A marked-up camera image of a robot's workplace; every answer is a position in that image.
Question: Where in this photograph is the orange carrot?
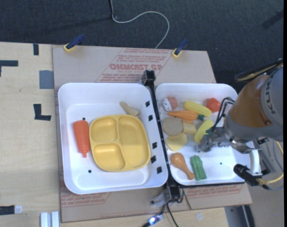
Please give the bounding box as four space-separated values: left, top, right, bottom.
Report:
167 110 205 122

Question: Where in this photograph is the yellow corn cob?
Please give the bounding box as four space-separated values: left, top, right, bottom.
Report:
183 100 213 118
193 119 215 144

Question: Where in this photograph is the black block with wires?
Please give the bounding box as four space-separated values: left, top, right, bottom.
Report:
164 183 185 203
142 70 157 87

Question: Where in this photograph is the white plastic tray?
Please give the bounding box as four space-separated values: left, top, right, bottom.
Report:
57 82 169 195
155 82 256 187

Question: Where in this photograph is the thin black rod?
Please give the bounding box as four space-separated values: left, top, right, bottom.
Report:
147 79 180 200

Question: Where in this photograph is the pale yellow cheese block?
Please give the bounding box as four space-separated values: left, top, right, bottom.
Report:
182 121 197 135

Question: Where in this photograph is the brown cardboard board, red print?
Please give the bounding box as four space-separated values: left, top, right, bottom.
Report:
52 44 253 223

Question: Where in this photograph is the orange toy bottle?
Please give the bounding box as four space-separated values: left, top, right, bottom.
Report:
72 120 91 158

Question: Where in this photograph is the pink and white cupcake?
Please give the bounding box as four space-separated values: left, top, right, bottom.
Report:
162 96 179 112

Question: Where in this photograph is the black cylinder on white bracket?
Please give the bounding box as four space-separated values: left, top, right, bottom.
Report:
233 148 264 187

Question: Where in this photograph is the green asparagus bunch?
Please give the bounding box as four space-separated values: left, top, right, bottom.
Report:
190 155 208 182

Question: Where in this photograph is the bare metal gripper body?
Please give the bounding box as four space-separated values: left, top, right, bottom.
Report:
206 128 250 154

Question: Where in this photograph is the orange chicken drumstick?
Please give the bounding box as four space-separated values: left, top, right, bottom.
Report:
170 152 196 181

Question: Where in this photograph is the yellow divided plate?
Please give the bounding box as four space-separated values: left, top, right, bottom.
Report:
89 114 152 173

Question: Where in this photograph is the yellow potato chip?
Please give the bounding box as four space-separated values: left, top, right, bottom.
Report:
165 132 188 152

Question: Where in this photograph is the orange-red toy pepper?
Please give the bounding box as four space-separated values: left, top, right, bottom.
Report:
206 97 222 114

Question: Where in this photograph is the tan round biscuit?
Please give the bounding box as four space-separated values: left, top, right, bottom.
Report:
162 116 184 137

